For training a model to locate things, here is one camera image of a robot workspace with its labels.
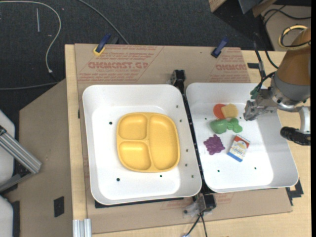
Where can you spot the yellow divided plate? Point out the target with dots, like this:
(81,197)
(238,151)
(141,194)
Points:
(160,142)

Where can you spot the black cylinder on white bracket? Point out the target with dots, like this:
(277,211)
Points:
(296,134)

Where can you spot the purple toy grapes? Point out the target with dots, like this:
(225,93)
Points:
(214,145)

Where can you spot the white plastic tray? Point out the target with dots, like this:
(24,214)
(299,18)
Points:
(103,142)
(259,162)

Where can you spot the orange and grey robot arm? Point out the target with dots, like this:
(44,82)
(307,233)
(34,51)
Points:
(295,65)

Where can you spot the brown cardboard board, red print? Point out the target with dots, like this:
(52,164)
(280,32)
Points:
(153,63)

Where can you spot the yellow toy bread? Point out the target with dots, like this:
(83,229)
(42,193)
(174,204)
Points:
(230,110)

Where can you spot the thin black and white rod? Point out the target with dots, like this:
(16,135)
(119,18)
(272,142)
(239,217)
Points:
(195,137)

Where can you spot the green toy pepper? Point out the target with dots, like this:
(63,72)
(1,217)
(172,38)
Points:
(218,126)

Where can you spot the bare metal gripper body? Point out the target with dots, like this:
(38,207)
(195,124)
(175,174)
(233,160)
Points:
(267,102)

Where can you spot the white, blue and orange carton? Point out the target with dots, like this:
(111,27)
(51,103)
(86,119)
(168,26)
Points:
(238,148)

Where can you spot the green toy broccoli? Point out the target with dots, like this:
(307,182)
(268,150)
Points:
(235,125)

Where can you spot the orange round toy fruit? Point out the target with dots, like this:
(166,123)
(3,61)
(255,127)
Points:
(217,110)

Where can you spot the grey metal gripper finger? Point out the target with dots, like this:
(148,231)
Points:
(256,113)
(248,108)

